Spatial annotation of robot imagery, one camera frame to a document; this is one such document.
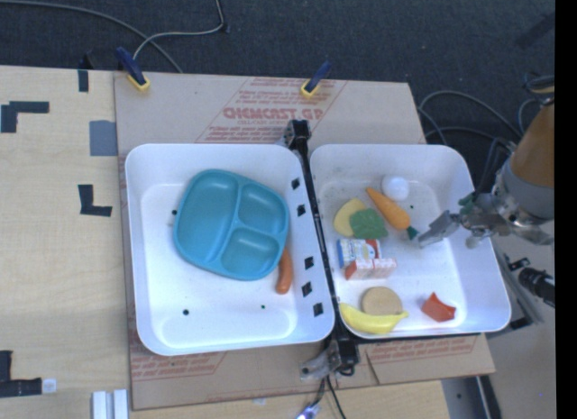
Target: orange carrot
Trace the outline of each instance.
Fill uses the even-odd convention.
[[[279,260],[279,278],[277,279],[277,285],[275,287],[279,294],[288,293],[290,285],[292,284],[292,275],[292,258],[290,257],[289,249],[285,246]]]
[[[367,193],[371,197],[372,202],[377,206],[380,213],[383,214],[387,222],[397,230],[406,230],[411,225],[411,218],[402,207],[388,196],[374,188],[367,187]]]

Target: blue plate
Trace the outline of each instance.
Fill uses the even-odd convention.
[[[279,264],[289,230],[285,200],[252,179],[221,169],[196,174],[180,201],[173,238],[188,262],[241,280]]]

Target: blue clamp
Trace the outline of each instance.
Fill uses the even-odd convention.
[[[151,85],[151,82],[143,75],[140,66],[128,50],[123,47],[116,48],[114,55],[122,63],[124,69],[128,72],[128,79],[137,89],[143,91]]]
[[[316,90],[320,86],[321,79],[328,77],[329,73],[331,72],[331,68],[333,65],[328,60],[321,65],[315,75],[310,78],[308,81],[305,81],[304,84],[300,87],[300,93],[305,96],[306,98],[312,97]]]

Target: brown sausage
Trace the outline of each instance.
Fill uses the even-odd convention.
[[[277,285],[275,287],[279,294],[288,293],[290,285],[292,285],[292,276],[292,258],[290,257],[289,250],[285,246],[279,260],[279,279],[277,279]]]

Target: round beige toy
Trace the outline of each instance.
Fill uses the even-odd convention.
[[[403,303],[392,289],[371,287],[362,296],[361,309],[366,314],[400,314],[403,311]]]

